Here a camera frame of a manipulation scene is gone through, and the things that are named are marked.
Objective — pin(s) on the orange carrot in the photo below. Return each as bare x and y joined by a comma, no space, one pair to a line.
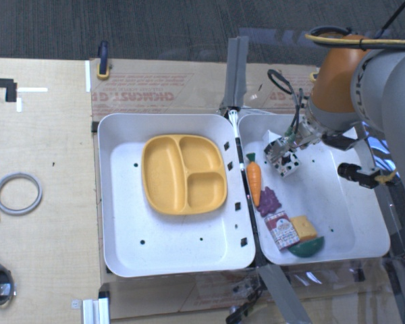
254,181

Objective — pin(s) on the black cylinder on white bracket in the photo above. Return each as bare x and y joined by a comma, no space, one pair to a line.
356,174

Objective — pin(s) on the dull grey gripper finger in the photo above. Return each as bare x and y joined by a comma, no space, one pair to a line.
284,148
270,154

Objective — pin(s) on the green watermelon slice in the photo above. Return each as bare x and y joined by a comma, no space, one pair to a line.
307,248

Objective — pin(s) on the purple grapes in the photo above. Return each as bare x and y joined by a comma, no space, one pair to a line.
268,202

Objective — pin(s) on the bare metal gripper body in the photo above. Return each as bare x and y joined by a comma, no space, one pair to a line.
308,132

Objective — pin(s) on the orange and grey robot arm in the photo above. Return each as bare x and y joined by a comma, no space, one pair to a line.
337,79

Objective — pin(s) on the black and white milk carton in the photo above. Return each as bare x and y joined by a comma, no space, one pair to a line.
288,165

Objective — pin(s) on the red and white packet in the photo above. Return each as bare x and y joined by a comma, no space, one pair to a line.
281,229

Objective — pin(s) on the yellow divided plate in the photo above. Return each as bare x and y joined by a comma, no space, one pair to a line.
165,174

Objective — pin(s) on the brown cardboard board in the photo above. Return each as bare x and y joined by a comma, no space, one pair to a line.
148,89

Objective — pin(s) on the yellow cheese wedge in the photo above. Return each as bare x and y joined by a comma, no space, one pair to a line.
303,228

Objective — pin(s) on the white plastic tray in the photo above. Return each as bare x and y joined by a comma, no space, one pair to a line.
341,221
128,214

